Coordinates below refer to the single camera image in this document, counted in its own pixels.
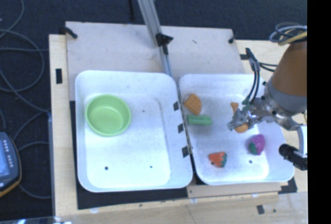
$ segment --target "bowl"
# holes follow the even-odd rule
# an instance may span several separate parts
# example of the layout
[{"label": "bowl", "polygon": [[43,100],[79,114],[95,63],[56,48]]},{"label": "bowl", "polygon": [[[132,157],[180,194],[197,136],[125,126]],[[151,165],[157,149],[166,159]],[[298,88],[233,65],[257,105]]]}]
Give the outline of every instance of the bowl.
[{"label": "bowl", "polygon": [[85,118],[95,133],[102,136],[115,136],[129,127],[131,111],[121,98],[103,94],[88,102]]}]

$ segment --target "black floor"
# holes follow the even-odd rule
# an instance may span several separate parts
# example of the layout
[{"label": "black floor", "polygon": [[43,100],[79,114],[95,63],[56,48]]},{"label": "black floor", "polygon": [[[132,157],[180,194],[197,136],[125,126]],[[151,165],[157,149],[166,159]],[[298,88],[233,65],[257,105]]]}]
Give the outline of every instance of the black floor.
[{"label": "black floor", "polygon": [[[4,116],[0,118],[0,131],[15,138],[17,148],[48,142],[49,58],[47,51],[5,48],[45,50],[48,35],[57,34],[65,21],[143,24],[137,0],[132,0],[133,13],[129,0],[22,1],[25,9],[18,24],[5,35],[0,31],[0,70],[11,85],[0,76],[0,109]],[[237,39],[266,40],[280,22],[307,24],[307,0],[156,0],[156,7],[162,25],[231,28]],[[9,29],[21,11],[20,0],[0,0],[0,29]],[[33,145],[22,150],[20,156],[22,186],[32,194],[18,187],[0,198],[0,221],[53,214],[51,200],[40,197],[51,193],[48,145]]]}]

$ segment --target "tray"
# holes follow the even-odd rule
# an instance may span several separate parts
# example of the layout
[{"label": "tray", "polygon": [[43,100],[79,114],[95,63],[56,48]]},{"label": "tray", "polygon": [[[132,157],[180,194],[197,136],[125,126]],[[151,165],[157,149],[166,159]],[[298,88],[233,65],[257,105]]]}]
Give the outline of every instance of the tray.
[{"label": "tray", "polygon": [[[183,188],[192,179],[185,127],[174,80],[163,73],[88,70],[76,78],[78,179],[91,192]],[[102,137],[84,109],[100,94],[123,99],[131,124]]]},{"label": "tray", "polygon": [[[187,126],[197,175],[206,184],[285,182],[293,177],[293,165],[278,153],[279,146],[285,143],[279,125],[263,122],[241,134],[227,128],[233,115],[230,103],[241,103],[252,84],[251,74],[188,74],[179,81],[182,100],[196,94],[202,103],[200,114],[213,120],[209,126]],[[258,97],[263,92],[261,85]],[[183,111],[184,116],[192,114],[186,108]],[[248,152],[248,141],[259,133],[265,136],[265,149],[259,156],[252,155]],[[210,163],[208,155],[215,152],[227,153],[224,168]]]}]

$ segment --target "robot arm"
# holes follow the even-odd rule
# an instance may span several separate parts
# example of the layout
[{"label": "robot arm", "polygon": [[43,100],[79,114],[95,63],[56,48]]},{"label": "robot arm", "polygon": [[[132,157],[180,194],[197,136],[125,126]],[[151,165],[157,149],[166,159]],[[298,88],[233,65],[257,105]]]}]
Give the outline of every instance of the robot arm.
[{"label": "robot arm", "polygon": [[265,84],[264,95],[256,98],[260,81],[260,64],[250,49],[246,54],[254,71],[250,94],[239,109],[232,105],[234,115],[228,123],[230,130],[245,132],[259,122],[276,122],[288,131],[297,131],[300,148],[287,144],[279,153],[301,170],[307,170],[307,126],[292,117],[307,110],[307,27],[297,24],[279,24],[270,40],[280,46],[289,43],[274,74]]}]

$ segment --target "brown cylinder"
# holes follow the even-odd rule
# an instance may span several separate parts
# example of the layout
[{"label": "brown cylinder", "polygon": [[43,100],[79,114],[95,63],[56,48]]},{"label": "brown cylinder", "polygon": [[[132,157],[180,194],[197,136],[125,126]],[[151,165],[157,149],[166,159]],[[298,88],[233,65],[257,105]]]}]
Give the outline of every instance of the brown cylinder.
[{"label": "brown cylinder", "polygon": [[307,41],[290,44],[273,74],[272,83],[285,94],[307,96]]}]

